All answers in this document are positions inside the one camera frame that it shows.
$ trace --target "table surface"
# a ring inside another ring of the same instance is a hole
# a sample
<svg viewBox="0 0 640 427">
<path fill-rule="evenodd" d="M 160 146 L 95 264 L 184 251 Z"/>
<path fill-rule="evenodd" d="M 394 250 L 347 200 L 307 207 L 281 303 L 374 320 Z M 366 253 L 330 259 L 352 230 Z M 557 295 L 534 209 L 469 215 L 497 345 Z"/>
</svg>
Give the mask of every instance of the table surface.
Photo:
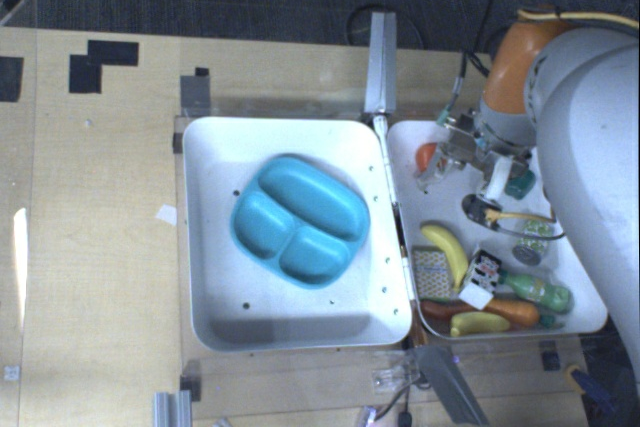
<svg viewBox="0 0 640 427">
<path fill-rule="evenodd" d="M 6 198 L 18 177 L 28 194 L 4 205 L 0 243 L 12 245 L 12 209 L 24 201 L 30 247 L 22 335 L 11 251 L 1 255 L 0 359 L 4 367 L 20 365 L 21 376 L 0 383 L 0 425 L 18 419 L 29 427 L 152 425 L 154 393 L 178 390 L 184 370 L 178 233 L 156 218 L 177 201 L 171 141 L 180 76 L 209 68 L 214 112 L 295 108 L 322 115 L 327 105 L 361 105 L 368 51 L 2 31 L 0 54 L 24 57 L 25 68 L 20 102 L 0 104 L 8 134 L 0 150 L 10 156 L 0 163 L 0 186 Z M 70 94 L 69 56 L 86 54 L 89 39 L 138 42 L 138 66 L 103 66 L 101 94 Z M 434 119 L 448 100 L 458 60 L 399 51 L 399 117 Z M 460 106 L 474 105 L 481 88 L 482 77 L 469 72 Z M 563 368 L 584 366 L 577 337 L 556 344 Z M 562 372 L 543 371 L 538 341 L 463 343 L 455 352 L 492 425 L 587 425 Z M 210 402 L 217 409 L 207 407 L 205 393 L 194 404 L 194 425 L 211 426 L 225 415 L 234 427 L 351 427 L 360 406 L 391 398 L 372 390 L 371 369 L 380 362 L 371 353 L 307 353 L 304 368 L 292 363 L 297 357 L 285 366 L 260 356 L 247 356 L 236 368 L 220 363 L 208 392 L 218 395 Z M 292 389 L 295 400 L 283 400 Z M 451 425 L 433 391 L 412 393 L 411 411 L 414 425 Z M 380 425 L 394 425 L 395 418 Z"/>
</svg>

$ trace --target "teal object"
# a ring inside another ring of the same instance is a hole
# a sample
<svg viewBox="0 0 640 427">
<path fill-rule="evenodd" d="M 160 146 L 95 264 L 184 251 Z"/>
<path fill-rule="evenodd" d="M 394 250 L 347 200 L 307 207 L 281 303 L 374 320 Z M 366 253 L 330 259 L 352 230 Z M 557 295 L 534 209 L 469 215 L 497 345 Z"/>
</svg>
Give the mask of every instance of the teal object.
<svg viewBox="0 0 640 427">
<path fill-rule="evenodd" d="M 530 169 L 517 178 L 512 178 L 507 182 L 507 185 L 504 188 L 504 192 L 515 199 L 524 198 L 533 186 L 536 184 L 536 175 Z"/>
<path fill-rule="evenodd" d="M 360 196 L 290 156 L 262 167 L 231 215 L 236 245 L 303 288 L 322 288 L 337 280 L 364 243 L 369 226 L 369 210 Z"/>
</svg>

